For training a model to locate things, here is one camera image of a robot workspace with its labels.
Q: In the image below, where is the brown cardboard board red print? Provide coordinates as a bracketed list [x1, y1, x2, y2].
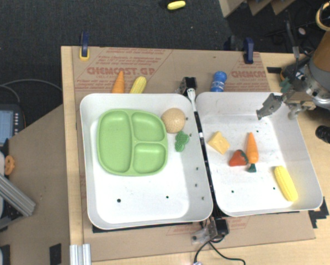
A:
[71, 46, 317, 262]

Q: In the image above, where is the blue bottle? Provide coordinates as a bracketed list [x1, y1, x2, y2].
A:
[210, 70, 228, 93]

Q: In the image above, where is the orange toy carrot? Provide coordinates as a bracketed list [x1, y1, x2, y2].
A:
[246, 131, 260, 174]
[111, 70, 125, 94]

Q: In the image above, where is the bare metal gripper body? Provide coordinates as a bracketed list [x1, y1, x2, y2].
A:
[281, 75, 330, 112]

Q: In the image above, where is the beige round bread roll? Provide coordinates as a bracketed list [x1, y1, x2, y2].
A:
[161, 107, 187, 134]

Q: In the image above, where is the green divided plate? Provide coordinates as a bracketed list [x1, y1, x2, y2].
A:
[96, 108, 169, 177]

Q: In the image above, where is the green toy broccoli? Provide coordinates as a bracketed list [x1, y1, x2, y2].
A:
[174, 131, 190, 153]

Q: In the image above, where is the white plastic tray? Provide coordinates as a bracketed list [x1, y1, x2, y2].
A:
[194, 91, 324, 218]
[79, 92, 214, 230]

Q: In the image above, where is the yellow oval toy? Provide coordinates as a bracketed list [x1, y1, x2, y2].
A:
[167, 0, 187, 11]

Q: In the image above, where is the yellow cheese wedge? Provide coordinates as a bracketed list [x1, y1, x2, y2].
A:
[207, 131, 230, 155]

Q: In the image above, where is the red toy strawberry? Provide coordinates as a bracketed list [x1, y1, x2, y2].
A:
[228, 149, 249, 167]

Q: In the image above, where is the yellow toy corn cob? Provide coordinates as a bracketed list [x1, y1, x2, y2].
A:
[273, 165, 299, 203]
[129, 76, 148, 94]

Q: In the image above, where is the thin black and white rod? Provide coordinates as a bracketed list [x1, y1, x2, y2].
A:
[187, 88, 219, 218]

